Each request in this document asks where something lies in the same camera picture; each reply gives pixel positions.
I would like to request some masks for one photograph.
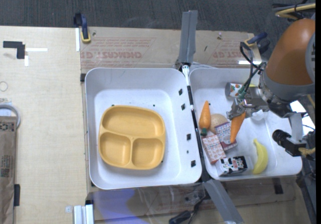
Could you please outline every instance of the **carrot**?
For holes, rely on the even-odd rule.
[[[208,101],[205,101],[201,116],[199,125],[201,128],[201,136],[207,135],[207,130],[210,128],[211,125],[211,113],[210,113],[210,105]]]
[[[231,120],[231,137],[230,137],[231,143],[233,143],[235,141],[236,135],[239,132],[239,130],[242,126],[242,123],[245,119],[245,115],[246,115],[246,112],[242,113],[239,116],[232,118],[232,120]]]

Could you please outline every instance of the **table surface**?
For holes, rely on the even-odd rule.
[[[72,223],[72,214],[66,209],[84,205],[88,194],[77,31],[74,28],[0,27],[3,41],[20,41],[30,48],[28,66],[23,59],[16,58],[16,49],[0,48],[0,81],[8,84],[6,91],[0,91],[0,98],[11,101],[21,115],[16,166],[16,184],[21,186],[20,206],[15,208],[17,224]],[[284,223],[284,219],[309,223],[301,191],[299,188],[294,191],[295,200],[288,204],[243,207],[240,213],[244,214],[246,223],[255,223],[262,215],[269,216],[273,209],[282,215],[279,222],[273,218],[274,223]],[[202,223],[212,223],[209,222],[211,214],[218,215],[217,211],[201,213],[195,223],[203,221],[201,218],[208,220]],[[154,222],[155,219],[146,221],[168,222],[168,217],[164,222],[162,217],[160,222]]]

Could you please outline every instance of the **potato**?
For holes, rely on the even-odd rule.
[[[225,118],[221,114],[212,114],[211,115],[211,125],[210,125],[210,131],[216,134],[215,127],[228,122],[227,118]]]

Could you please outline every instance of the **toy banana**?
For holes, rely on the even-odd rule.
[[[257,152],[257,161],[254,165],[253,174],[260,174],[263,170],[265,170],[268,162],[267,150],[264,145],[259,143],[257,139],[253,140],[256,146]]]

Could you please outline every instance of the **blue clamp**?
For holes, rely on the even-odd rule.
[[[252,37],[250,39],[245,40],[244,44],[246,44],[248,47],[251,47],[255,43],[258,44],[262,39],[264,39],[266,37],[267,37],[267,33],[263,32],[263,33],[260,33],[260,34],[256,35],[255,37]]]
[[[83,43],[89,43],[91,41],[90,34],[87,28],[87,20],[84,14],[76,13],[74,17],[74,25],[75,27],[81,26],[81,41]]]

